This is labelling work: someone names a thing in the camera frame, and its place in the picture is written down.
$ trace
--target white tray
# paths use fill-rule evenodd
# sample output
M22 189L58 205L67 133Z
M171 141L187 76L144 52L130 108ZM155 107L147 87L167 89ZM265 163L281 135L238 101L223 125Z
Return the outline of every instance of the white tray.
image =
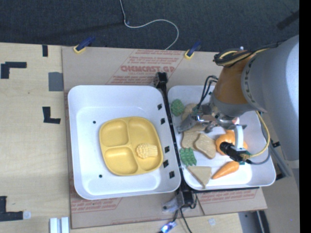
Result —
M180 99L184 105L190 103L198 103L203 91L203 86L174 86L168 92L169 103L175 99ZM209 101L207 96L203 103ZM181 116L172 115L174 131L178 149L181 148L182 133L177 132L177 127L181 123ZM248 151L252 154L259 152L266 144L265 138L261 131L259 119L255 112L247 112L240 118L240 124L246 124L247 127L243 130L243 136L245 142L248 144ZM207 135L212 139L217 139L219 135L224 134L225 131L221 127L215 127L212 132ZM212 173L215 173L219 167L225 162L231 161L228 156L220 155L216 153L215 158L208 159L198 151L194 151L194 155L197 160L197 166L210 166L212 167ZM252 158L254 162L260 162L267 158L268 151L262 155ZM182 164L183 174L186 183L195 190L215 190L215 189L231 189L231 188L248 188L258 186L271 185L276 178L276 172L271 157L262 165L240 165L237 172L230 174L220 179L212 180L208 182L206 189L203 189L198 181L189 173L186 166Z
M127 197L172 192L179 187L181 177L160 91L151 86L80 85L70 90L68 102L74 186L81 197ZM120 117L144 117L152 122L168 165L133 176L111 173L101 153L99 129L104 122Z

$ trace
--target blue light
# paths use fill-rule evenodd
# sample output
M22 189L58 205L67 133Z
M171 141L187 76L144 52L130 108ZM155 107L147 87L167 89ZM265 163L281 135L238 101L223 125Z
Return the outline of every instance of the blue light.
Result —
M169 229L169 226L168 226L168 225L164 225L164 226L162 227L161 231L162 231L163 233L166 233L166 232L168 232L168 229Z

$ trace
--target toy bread slice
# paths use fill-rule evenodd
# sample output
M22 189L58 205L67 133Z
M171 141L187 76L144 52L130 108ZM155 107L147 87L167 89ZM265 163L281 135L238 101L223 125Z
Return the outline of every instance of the toy bread slice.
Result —
M213 159L216 155L215 140L209 138L204 133L201 133L198 139L194 142L194 148L209 159Z
M188 166L187 169L205 188L212 175L212 168L210 166Z
M182 148L192 148L195 149L193 143L198 139L199 132L196 131L184 131L183 132L183 139L181 140L181 147Z
M187 131L203 131L205 127L201 123L196 123L192 128L188 129Z

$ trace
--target metal bracket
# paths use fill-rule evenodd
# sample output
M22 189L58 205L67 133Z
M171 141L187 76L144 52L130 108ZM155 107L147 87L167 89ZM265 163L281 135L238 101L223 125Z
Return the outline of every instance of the metal bracket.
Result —
M271 140L271 143L272 143L272 146L273 146L274 148L277 148L277 147L281 146L280 142L273 142L273 141Z
M68 219L68 217L50 218L49 233L69 233L69 219Z
M166 203L162 203L162 211L173 213L179 210L184 204L185 204L184 196L180 192L172 200Z

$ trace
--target yellow plate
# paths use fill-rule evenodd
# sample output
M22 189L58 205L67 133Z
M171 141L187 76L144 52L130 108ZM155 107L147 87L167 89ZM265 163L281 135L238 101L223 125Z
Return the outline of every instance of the yellow plate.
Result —
M122 117L104 123L99 130L102 155L107 168L117 175L148 173L159 168L163 152L153 124L138 116ZM136 147L142 143L157 146L158 155L139 158Z

